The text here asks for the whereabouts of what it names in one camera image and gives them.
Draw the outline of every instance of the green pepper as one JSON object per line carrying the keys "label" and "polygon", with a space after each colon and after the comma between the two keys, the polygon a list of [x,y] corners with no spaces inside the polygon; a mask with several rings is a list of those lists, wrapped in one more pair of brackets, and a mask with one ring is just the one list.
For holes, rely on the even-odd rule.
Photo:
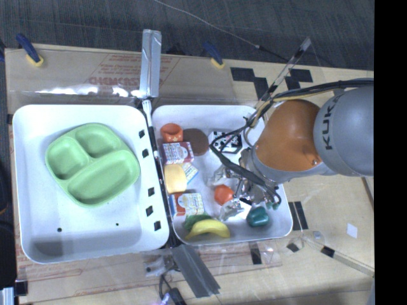
{"label": "green pepper", "polygon": [[266,225],[270,218],[264,207],[254,207],[247,214],[246,221],[251,227],[259,227]]}
{"label": "green pepper", "polygon": [[211,219],[212,217],[208,215],[207,213],[203,213],[202,215],[189,215],[186,216],[185,222],[184,222],[184,228],[188,231],[191,231],[192,226],[194,223],[204,220],[204,219]]}

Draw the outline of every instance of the white container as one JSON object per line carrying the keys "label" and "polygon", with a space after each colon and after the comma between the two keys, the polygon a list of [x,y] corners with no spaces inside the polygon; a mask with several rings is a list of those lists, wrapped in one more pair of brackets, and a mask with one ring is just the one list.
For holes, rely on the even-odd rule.
{"label": "white container", "polygon": [[[162,144],[160,128],[169,122],[177,123],[181,128],[197,128],[209,135],[214,130],[230,132],[245,125],[244,117],[252,114],[254,109],[244,105],[165,105],[157,108],[152,116],[156,131],[158,145]],[[262,119],[249,133],[249,142],[255,143],[265,125]],[[243,149],[249,147],[243,139]],[[240,153],[225,154],[234,163],[238,163]],[[214,172],[221,166],[219,158],[207,151],[202,156],[196,156],[192,165],[198,169],[198,174],[187,186],[187,191],[200,193],[203,198],[205,211],[213,216],[219,215],[221,207],[214,201],[214,187],[207,184]],[[193,239],[185,240],[188,231],[183,227],[185,217],[175,216],[172,225],[177,237],[185,244],[190,245],[215,245],[223,243],[240,243],[244,241],[268,240],[281,238],[288,235],[293,227],[293,218],[288,206],[284,188],[281,185],[279,194],[282,202],[277,210],[268,210],[270,223],[263,227],[251,227],[246,222],[250,206],[241,203],[245,211],[235,217],[229,218],[225,223],[229,227],[230,238],[221,238],[215,234],[203,234]]]}
{"label": "white container", "polygon": [[[85,208],[50,175],[45,151],[65,132],[93,122],[109,126],[124,140],[139,160],[141,174],[111,201]],[[27,105],[13,117],[13,135],[21,244],[30,260],[53,263],[136,253],[167,242],[167,214],[140,111],[122,105]]]}

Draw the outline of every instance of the green divided plate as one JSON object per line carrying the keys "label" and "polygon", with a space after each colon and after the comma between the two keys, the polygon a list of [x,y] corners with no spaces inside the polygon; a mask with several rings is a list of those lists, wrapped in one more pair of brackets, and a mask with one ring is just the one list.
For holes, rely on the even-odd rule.
{"label": "green divided plate", "polygon": [[95,207],[121,194],[140,176],[135,154],[108,126],[81,125],[54,140],[46,166],[79,205]]}

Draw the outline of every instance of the black tape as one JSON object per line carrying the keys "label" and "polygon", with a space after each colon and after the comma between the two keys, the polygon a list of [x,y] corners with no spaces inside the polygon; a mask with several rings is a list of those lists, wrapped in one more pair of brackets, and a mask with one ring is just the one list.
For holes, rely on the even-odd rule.
{"label": "black tape", "polygon": [[313,83],[311,71],[307,69],[291,69],[290,75],[297,81],[302,83]]}
{"label": "black tape", "polygon": [[230,72],[234,81],[247,81],[253,83],[258,98],[261,98],[268,91],[267,79],[256,77],[253,69],[231,67]]}
{"label": "black tape", "polygon": [[253,264],[261,264],[261,254],[256,242],[250,243],[250,255],[252,256]]}
{"label": "black tape", "polygon": [[287,245],[287,248],[291,251],[293,251],[293,253],[299,251],[300,249],[298,248],[297,245],[295,245],[294,243],[290,243]]}
{"label": "black tape", "polygon": [[219,293],[221,287],[191,245],[173,247],[171,254],[196,298]]}
{"label": "black tape", "polygon": [[186,305],[181,293],[178,288],[171,288],[168,293],[170,294],[171,299],[176,305]]}
{"label": "black tape", "polygon": [[288,207],[290,208],[291,217],[293,218],[293,231],[301,231],[301,225],[298,220],[297,212],[295,211],[294,203],[289,202]]}
{"label": "black tape", "polygon": [[335,254],[335,250],[324,246],[321,250],[321,253],[333,258],[334,254]]}
{"label": "black tape", "polygon": [[297,210],[298,219],[302,229],[308,229],[307,220],[305,219],[304,209],[300,201],[294,202],[295,209]]}
{"label": "black tape", "polygon": [[150,137],[150,141],[151,141],[151,147],[153,148],[153,151],[157,151],[157,143],[155,140],[155,133],[154,133],[154,127],[149,126],[148,127],[148,135]]}
{"label": "black tape", "polygon": [[15,296],[26,296],[28,294],[28,281],[16,281],[14,286]]}
{"label": "black tape", "polygon": [[286,81],[288,90],[297,90],[301,88],[300,82],[297,79],[287,76],[284,80]]}

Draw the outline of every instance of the black hole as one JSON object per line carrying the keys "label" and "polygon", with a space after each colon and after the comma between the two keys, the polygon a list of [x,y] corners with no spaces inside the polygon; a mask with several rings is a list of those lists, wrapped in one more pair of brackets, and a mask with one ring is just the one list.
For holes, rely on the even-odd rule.
{"label": "black hole", "polygon": [[159,230],[160,228],[161,228],[161,222],[156,221],[156,222],[154,223],[154,230],[157,231],[157,230]]}
{"label": "black hole", "polygon": [[152,213],[153,213],[153,206],[150,206],[150,207],[148,207],[148,208],[146,209],[147,217],[150,216]]}

